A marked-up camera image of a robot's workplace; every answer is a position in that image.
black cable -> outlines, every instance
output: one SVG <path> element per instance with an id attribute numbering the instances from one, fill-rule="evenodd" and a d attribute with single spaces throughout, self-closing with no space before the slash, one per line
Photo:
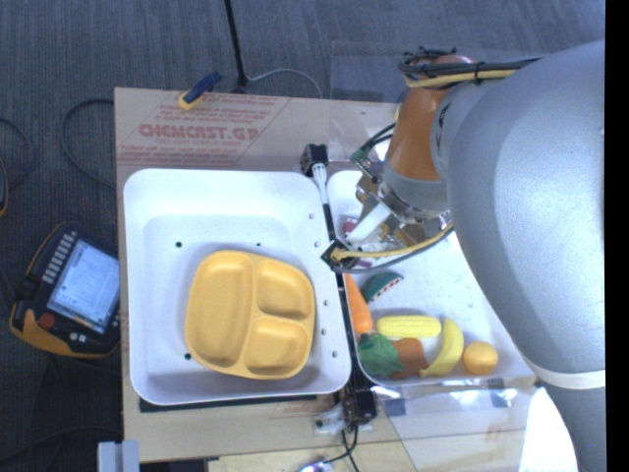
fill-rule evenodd
<path id="1" fill-rule="evenodd" d="M 7 299 L 4 297 L 4 295 L 2 295 L 2 292 L 0 292 L 0 299 L 2 299 L 2 302 L 4 303 L 5 307 L 7 308 L 7 311 L 9 312 L 9 316 L 11 316 L 11 312 L 13 310 L 13 306 L 11 305 L 11 303 L 9 303 L 9 301 L 7 301 Z"/>
<path id="2" fill-rule="evenodd" d="M 6 290 L 6 294 L 3 292 L 0 292 L 0 296 L 2 297 L 2 300 L 4 301 L 4 303 L 7 306 L 7 309 L 9 310 L 9 313 L 11 313 L 11 310 L 13 308 L 13 301 L 15 301 L 15 293 L 13 291 L 13 287 L 11 286 L 11 283 L 9 282 L 9 278 L 7 278 L 6 273 L 4 272 L 4 269 L 2 267 L 0 267 L 0 279 L 2 279 L 2 284 L 5 287 Z"/>
<path id="3" fill-rule="evenodd" d="M 92 364 L 88 360 L 82 360 L 78 358 L 68 357 L 68 360 L 73 361 L 76 365 L 84 366 L 93 371 L 97 371 L 99 373 L 107 374 L 109 376 L 113 376 L 115 378 L 122 378 L 122 373 L 120 371 L 115 371 L 114 369 L 109 369 L 108 367 L 99 366 L 97 364 Z"/>
<path id="4" fill-rule="evenodd" d="M 32 172 L 32 169 L 34 168 L 34 165 L 35 165 L 35 147 L 32 144 L 32 141 L 30 140 L 30 138 L 27 136 L 27 134 L 24 131 L 22 131 L 20 128 L 18 128 L 18 126 L 12 123 L 9 119 L 0 117 L 0 122 L 6 124 L 11 129 L 13 129 L 13 131 L 15 131 L 18 135 L 20 135 L 20 138 L 27 144 L 27 147 L 29 148 L 29 164 L 27 165 L 26 169 L 22 173 L 18 174 L 17 178 L 9 180 L 9 190 L 13 190 L 16 187 L 18 187 L 22 182 L 24 182 L 24 180 Z"/>
<path id="5" fill-rule="evenodd" d="M 111 434 L 112 436 L 116 436 L 120 439 L 123 437 L 122 432 L 120 432 L 118 429 L 114 429 L 110 427 L 99 427 L 97 425 L 84 426 L 84 427 L 70 427 L 67 429 L 59 430 L 47 436 L 41 437 L 21 449 L 18 449 L 16 451 L 11 452 L 10 454 L 0 457 L 0 465 L 3 465 L 4 463 L 8 461 L 11 461 L 12 459 L 17 458 L 18 456 L 20 456 L 21 454 L 24 454 L 25 452 L 28 452 L 30 446 L 37 447 L 53 439 L 64 437 L 69 434 L 76 434 L 76 433 L 82 433 L 82 432 L 102 432 L 105 434 Z"/>
<path id="6" fill-rule="evenodd" d="M 414 79 L 417 78 L 417 75 L 423 75 L 428 78 L 457 74 L 478 75 L 479 72 L 494 70 L 519 70 L 540 59 L 540 57 L 533 57 L 522 60 L 493 63 L 486 63 L 483 61 L 478 63 L 433 63 L 433 60 L 447 54 L 454 54 L 455 52 L 456 49 L 446 52 L 435 49 L 429 50 L 420 47 L 418 52 L 404 53 L 403 58 L 398 63 L 398 70 L 402 74 Z"/>
<path id="7" fill-rule="evenodd" d="M 66 125 L 68 123 L 68 120 L 70 119 L 70 117 L 75 114 L 78 110 L 80 110 L 81 108 L 91 105 L 93 103 L 107 103 L 110 105 L 113 105 L 113 100 L 111 99 L 106 99 L 106 98 L 92 98 L 92 99 L 87 99 L 86 101 L 82 101 L 81 103 L 76 104 L 75 106 L 73 106 L 70 110 L 68 110 L 66 112 L 66 115 L 64 116 L 62 122 L 61 122 L 61 148 L 64 151 L 64 153 L 66 154 L 66 156 L 72 161 L 72 163 L 77 166 L 77 168 L 79 168 L 85 175 L 87 175 L 88 177 L 94 179 L 96 182 L 99 182 L 100 184 L 104 185 L 105 187 L 116 191 L 116 185 L 112 184 L 111 182 L 108 182 L 107 180 L 104 180 L 103 178 L 99 177 L 98 175 L 96 175 L 95 173 L 92 173 L 91 171 L 87 170 L 82 164 L 80 164 L 75 157 L 72 155 L 72 153 L 70 152 L 70 148 L 68 147 L 68 143 L 67 143 L 67 130 L 66 130 Z"/>
<path id="8" fill-rule="evenodd" d="M 354 455 L 352 454 L 352 451 L 356 447 L 356 441 L 358 439 L 358 425 L 354 426 L 354 442 L 352 443 L 351 448 L 347 445 L 347 437 L 345 436 L 345 432 L 342 432 L 341 436 L 343 437 L 343 445 L 345 446 L 345 452 L 347 452 L 347 457 L 350 459 L 350 462 L 352 463 L 354 470 L 356 472 L 360 472 L 360 470 L 358 469 L 358 465 L 356 464 L 356 461 L 354 461 Z"/>
<path id="9" fill-rule="evenodd" d="M 85 365 L 91 368 L 94 368 L 96 366 L 93 365 L 89 365 L 85 362 L 82 361 L 77 361 L 77 363 L 80 363 L 81 365 Z M 80 432 L 80 431 L 89 431 L 89 430 L 95 430 L 95 431 L 103 431 L 103 432 L 108 432 L 108 433 L 112 433 L 112 434 L 116 434 L 119 437 L 123 437 L 123 434 L 121 431 L 116 430 L 116 429 L 111 429 L 111 428 L 104 428 L 104 427 L 98 427 L 98 426 L 85 426 L 85 427 L 71 427 L 68 429 L 63 429 L 60 430 L 58 432 L 55 432 L 53 434 L 50 434 L 48 436 L 45 436 L 44 438 L 39 438 L 39 439 L 34 439 L 33 435 L 32 435 L 32 428 L 34 426 L 34 416 L 35 416 L 35 410 L 36 410 L 36 404 L 37 404 L 37 400 L 39 398 L 39 394 L 42 391 L 43 388 L 43 382 L 44 379 L 46 377 L 46 374 L 48 373 L 48 369 L 52 367 L 53 368 L 53 373 L 55 375 L 55 378 L 57 380 L 57 382 L 59 383 L 59 385 L 61 386 L 61 390 L 62 390 L 62 395 L 65 392 L 65 384 L 63 382 L 63 378 L 61 377 L 60 373 L 59 373 L 59 368 L 56 365 L 56 359 L 53 355 L 48 354 L 48 361 L 46 363 L 46 367 L 44 368 L 44 371 L 41 375 L 41 378 L 39 380 L 39 384 L 37 387 L 37 392 L 35 395 L 35 398 L 32 402 L 32 406 L 30 408 L 30 412 L 29 412 L 29 428 L 27 430 L 27 435 L 29 436 L 29 443 L 24 446 L 21 449 L 18 449 L 17 451 L 12 452 L 11 454 L 8 454 L 6 456 L 3 456 L 2 458 L 0 458 L 0 465 L 2 465 L 3 463 L 10 461 L 11 459 L 26 453 L 28 455 L 28 463 L 29 463 L 29 470 L 31 472 L 36 472 L 36 466 L 35 466 L 35 461 L 34 461 L 34 450 L 38 445 L 41 445 L 43 443 L 48 443 L 49 441 L 53 441 L 56 439 L 59 439 L 59 442 L 57 443 L 57 446 L 55 448 L 55 450 L 53 451 L 51 457 L 48 459 L 48 463 L 46 464 L 45 468 L 43 468 L 42 470 L 48 471 L 50 469 L 50 467 L 54 464 L 54 462 L 57 459 L 57 456 L 59 455 L 59 452 L 61 450 L 61 447 L 63 445 L 63 438 L 71 433 L 75 433 L 75 432 Z M 108 369 L 98 369 L 98 371 L 104 371 L 107 374 L 115 374 L 116 376 L 119 376 L 118 373 L 116 373 L 113 370 L 108 370 Z"/>
<path id="10" fill-rule="evenodd" d="M 354 469 L 358 472 L 358 467 L 356 466 L 356 462 L 354 461 L 354 458 L 352 457 L 352 451 L 354 451 L 354 449 L 356 448 L 356 444 L 358 443 L 358 425 L 354 425 L 354 441 L 352 442 L 351 446 L 347 445 L 347 437 L 345 435 L 345 429 L 343 429 L 341 431 L 341 436 L 343 438 L 343 444 L 345 446 L 345 452 L 343 454 L 339 454 L 338 456 L 334 457 L 334 458 L 330 458 L 329 460 L 325 460 L 323 461 L 323 463 L 332 463 L 334 461 L 338 461 L 341 460 L 343 458 L 349 457 L 350 460 L 352 461 L 352 465 L 354 466 Z"/>
<path id="11" fill-rule="evenodd" d="M 382 142 L 391 140 L 391 138 L 393 138 L 393 133 L 389 133 L 388 135 L 382 135 L 380 138 L 375 139 L 371 142 L 370 148 L 374 148 L 376 145 L 381 144 Z"/>
<path id="12" fill-rule="evenodd" d="M 34 446 L 33 446 L 33 432 L 32 429 L 34 427 L 34 419 L 35 419 L 35 409 L 37 406 L 37 400 L 39 399 L 39 394 L 41 393 L 41 390 L 43 388 L 43 382 L 46 378 L 46 374 L 48 373 L 48 368 L 52 367 L 52 371 L 55 375 L 55 378 L 57 379 L 57 382 L 59 382 L 59 384 L 62 386 L 62 393 L 63 393 L 63 381 L 61 379 L 61 376 L 59 374 L 59 369 L 57 368 L 57 365 L 54 362 L 54 358 L 52 357 L 52 355 L 48 354 L 47 356 L 47 362 L 46 362 L 46 367 L 43 370 L 43 373 L 41 374 L 41 378 L 39 379 L 39 384 L 37 386 L 37 392 L 35 393 L 35 398 L 32 401 L 32 406 L 30 407 L 30 413 L 29 413 L 29 427 L 27 430 L 27 435 L 29 436 L 29 445 L 27 447 L 27 454 L 29 457 L 29 470 L 31 472 L 36 472 L 37 468 L 35 466 L 35 458 L 34 458 Z M 54 462 L 54 460 L 56 459 L 57 455 L 59 454 L 59 450 L 61 449 L 61 445 L 63 444 L 63 440 L 60 440 L 57 443 L 57 447 L 54 451 L 54 453 L 52 454 L 51 459 L 49 460 L 48 465 L 46 466 L 47 470 L 50 465 Z"/>
<path id="13" fill-rule="evenodd" d="M 393 128 L 395 128 L 395 123 L 389 124 L 385 128 L 382 128 L 375 135 L 373 135 L 371 138 L 369 138 L 364 144 L 361 145 L 361 150 L 366 150 L 368 148 L 372 148 L 376 144 L 379 144 L 379 142 L 383 142 L 384 140 L 386 140 L 386 139 L 383 139 L 383 140 L 379 141 L 378 139 L 380 137 L 383 137 L 384 135 L 386 135 L 386 133 L 391 131 Z"/>

table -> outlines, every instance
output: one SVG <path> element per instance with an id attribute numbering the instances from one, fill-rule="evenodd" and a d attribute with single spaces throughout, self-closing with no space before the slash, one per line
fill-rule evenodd
<path id="1" fill-rule="evenodd" d="M 343 169 L 354 149 L 393 121 L 396 105 L 208 92 L 194 110 L 184 111 L 179 95 L 115 89 L 125 439 L 139 443 L 142 463 L 217 457 L 209 470 L 297 471 L 344 451 L 340 436 L 316 434 L 314 415 L 334 405 L 331 394 L 141 408 L 129 375 L 124 184 L 147 167 L 298 171 L 306 144 L 326 144 L 331 166 Z M 518 470 L 531 401 L 539 392 L 534 380 L 510 380 L 507 390 L 411 389 L 402 401 L 380 396 L 378 416 L 361 429 L 353 455 L 363 471 L 474 470 L 480 464 L 485 470 Z M 352 470 L 347 459 L 334 467 Z"/>

gray robot arm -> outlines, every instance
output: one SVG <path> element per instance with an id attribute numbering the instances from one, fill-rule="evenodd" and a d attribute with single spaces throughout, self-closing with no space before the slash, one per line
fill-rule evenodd
<path id="1" fill-rule="evenodd" d="M 473 274 L 580 469 L 606 470 L 604 41 L 451 89 L 430 139 Z"/>

toy banana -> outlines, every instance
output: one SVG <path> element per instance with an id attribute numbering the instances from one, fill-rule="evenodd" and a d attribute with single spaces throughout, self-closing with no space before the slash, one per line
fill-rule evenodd
<path id="1" fill-rule="evenodd" d="M 420 377 L 447 376 L 456 367 L 463 355 L 463 332 L 451 319 L 443 321 L 443 346 L 434 361 L 420 370 Z"/>

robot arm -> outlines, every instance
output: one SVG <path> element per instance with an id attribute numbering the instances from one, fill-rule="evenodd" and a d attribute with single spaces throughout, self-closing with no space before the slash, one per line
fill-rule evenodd
<path id="1" fill-rule="evenodd" d="M 603 471 L 604 41 L 520 66 L 499 80 L 411 89 L 350 241 L 360 246 L 377 226 L 409 246 L 413 225 L 426 239 L 431 219 L 451 220 L 581 470 Z"/>

